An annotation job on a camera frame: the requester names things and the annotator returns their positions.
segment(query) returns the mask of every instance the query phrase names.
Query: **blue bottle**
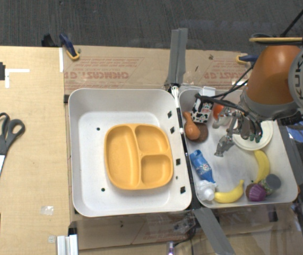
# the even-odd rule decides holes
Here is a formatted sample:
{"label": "blue bottle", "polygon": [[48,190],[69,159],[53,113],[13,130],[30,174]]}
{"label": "blue bottle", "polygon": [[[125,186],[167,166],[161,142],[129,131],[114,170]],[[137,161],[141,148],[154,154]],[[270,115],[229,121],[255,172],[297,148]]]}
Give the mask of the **blue bottle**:
{"label": "blue bottle", "polygon": [[200,150],[195,150],[189,155],[189,157],[192,165],[196,169],[198,176],[202,180],[215,183],[215,180],[213,178],[213,171],[211,170],[211,167],[206,159],[203,157],[202,152]]}

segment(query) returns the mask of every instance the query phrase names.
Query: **water bottle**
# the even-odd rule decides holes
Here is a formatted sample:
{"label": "water bottle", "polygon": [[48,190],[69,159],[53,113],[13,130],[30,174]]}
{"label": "water bottle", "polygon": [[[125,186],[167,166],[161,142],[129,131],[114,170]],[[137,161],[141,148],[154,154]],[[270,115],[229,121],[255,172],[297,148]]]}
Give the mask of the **water bottle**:
{"label": "water bottle", "polygon": [[203,180],[196,185],[196,193],[201,200],[213,200],[215,197],[215,183]]}
{"label": "water bottle", "polygon": [[200,150],[195,150],[189,157],[200,179],[215,183],[211,167],[203,157],[202,152]]}

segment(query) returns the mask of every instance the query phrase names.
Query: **white tray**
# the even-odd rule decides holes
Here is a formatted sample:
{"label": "white tray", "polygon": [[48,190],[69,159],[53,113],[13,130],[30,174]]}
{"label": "white tray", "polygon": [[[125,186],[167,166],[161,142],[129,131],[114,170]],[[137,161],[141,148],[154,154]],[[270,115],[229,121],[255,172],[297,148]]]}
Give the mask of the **white tray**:
{"label": "white tray", "polygon": [[[195,102],[195,94],[199,90],[188,89],[180,93],[179,104],[181,111],[191,111]],[[225,99],[234,103],[239,102],[239,96],[241,91],[235,91],[229,94]],[[258,166],[257,161],[252,151],[245,151],[237,145],[233,145],[228,151],[223,153],[223,157],[217,157],[214,155],[216,152],[217,144],[222,136],[226,134],[228,126],[221,126],[218,129],[213,129],[213,116],[209,116],[207,122],[209,136],[203,143],[195,143],[186,139],[188,153],[191,154],[196,149],[201,150],[203,156],[210,164],[213,170],[213,177],[218,184],[219,191],[228,192],[233,189],[240,180],[244,180],[244,190],[251,180],[256,178]],[[292,202],[298,195],[298,189],[293,171],[290,166],[290,162],[285,150],[281,133],[277,122],[273,122],[273,137],[269,144],[262,148],[267,154],[270,164],[271,173],[276,174],[281,179],[281,187],[273,194],[266,197],[264,201],[252,202],[248,201],[245,193],[243,196],[234,203],[218,203],[213,201],[201,201],[200,202],[209,208],[228,208],[239,207],[259,204],[271,204],[271,203],[286,203]],[[197,183],[200,179],[193,169],[194,182]]]}
{"label": "white tray", "polygon": [[[175,101],[170,93],[156,89],[79,89],[70,95],[69,115],[72,197],[81,215],[179,211],[190,205],[188,170]],[[112,126],[124,123],[153,124],[165,131],[174,161],[174,175],[167,185],[150,190],[122,190],[110,182],[104,161],[105,134]]]}

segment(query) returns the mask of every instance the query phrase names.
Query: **scissors handle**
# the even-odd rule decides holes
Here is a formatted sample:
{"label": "scissors handle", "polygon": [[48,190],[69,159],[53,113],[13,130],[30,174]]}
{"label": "scissors handle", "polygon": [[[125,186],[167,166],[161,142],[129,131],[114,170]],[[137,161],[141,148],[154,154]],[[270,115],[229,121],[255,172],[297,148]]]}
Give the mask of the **scissors handle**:
{"label": "scissors handle", "polygon": [[[5,119],[2,125],[2,132],[0,134],[0,155],[6,155],[14,140],[24,133],[25,125],[19,119],[10,120],[7,113],[0,113],[0,118],[2,116],[5,116]],[[17,125],[21,128],[14,133],[13,130]]]}

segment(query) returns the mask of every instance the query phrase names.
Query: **scissors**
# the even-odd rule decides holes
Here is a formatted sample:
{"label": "scissors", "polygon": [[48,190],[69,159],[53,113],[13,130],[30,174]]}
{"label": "scissors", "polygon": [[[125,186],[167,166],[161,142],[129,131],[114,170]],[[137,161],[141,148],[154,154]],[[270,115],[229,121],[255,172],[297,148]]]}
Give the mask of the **scissors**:
{"label": "scissors", "polygon": [[[8,149],[15,139],[21,136],[25,131],[25,125],[21,120],[10,120],[7,113],[0,113],[0,118],[3,116],[5,116],[5,119],[3,121],[2,132],[0,134],[0,175]],[[14,133],[13,130],[16,126],[20,126],[20,129]]]}

